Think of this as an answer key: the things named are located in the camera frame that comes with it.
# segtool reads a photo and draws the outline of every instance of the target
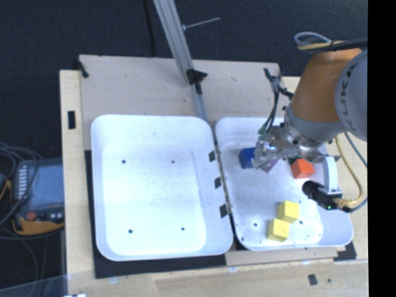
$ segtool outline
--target white tray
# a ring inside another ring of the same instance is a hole
[[[232,245],[210,126],[196,117],[103,115],[92,135],[96,241],[111,260],[223,254]]]
[[[308,199],[301,190],[307,179],[294,179],[287,161],[279,160],[269,173],[242,169],[238,155],[242,149],[255,146],[257,131],[265,121],[225,118],[215,128],[239,242],[253,251],[348,244],[353,237],[349,215],[340,210],[325,210]],[[323,166],[314,167],[315,173],[309,179],[323,184]],[[289,238],[284,242],[267,239],[268,223],[277,217],[277,207],[284,200],[300,204],[300,218],[290,225]]]

